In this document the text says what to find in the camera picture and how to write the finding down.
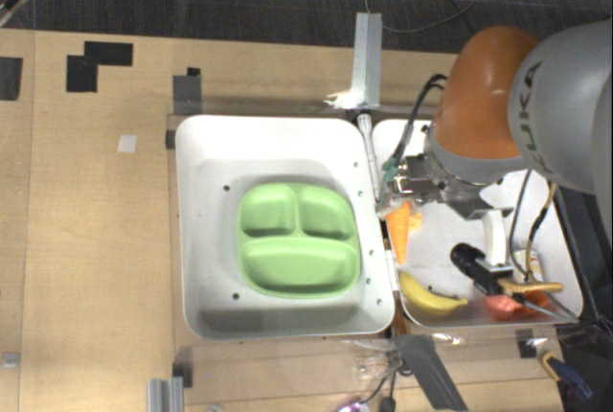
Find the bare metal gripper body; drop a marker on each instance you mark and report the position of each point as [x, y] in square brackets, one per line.
[431, 187]

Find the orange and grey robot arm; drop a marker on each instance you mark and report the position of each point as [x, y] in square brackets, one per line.
[483, 103]

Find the white plastic tray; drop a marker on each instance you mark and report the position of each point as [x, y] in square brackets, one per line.
[445, 237]
[206, 218]

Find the orange carrot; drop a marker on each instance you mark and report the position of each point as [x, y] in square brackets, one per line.
[399, 233]

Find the yellow banana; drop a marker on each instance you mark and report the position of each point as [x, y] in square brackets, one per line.
[426, 299]

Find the small white can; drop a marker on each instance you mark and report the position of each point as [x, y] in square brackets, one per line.
[522, 262]

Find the pink sausage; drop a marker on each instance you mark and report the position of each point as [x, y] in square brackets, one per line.
[502, 307]

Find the green divided plate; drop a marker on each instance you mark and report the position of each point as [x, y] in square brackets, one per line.
[297, 257]

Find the orange round toy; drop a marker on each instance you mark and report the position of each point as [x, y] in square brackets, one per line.
[538, 302]

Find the black cylinder on white bracket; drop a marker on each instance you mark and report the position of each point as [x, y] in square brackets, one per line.
[479, 268]

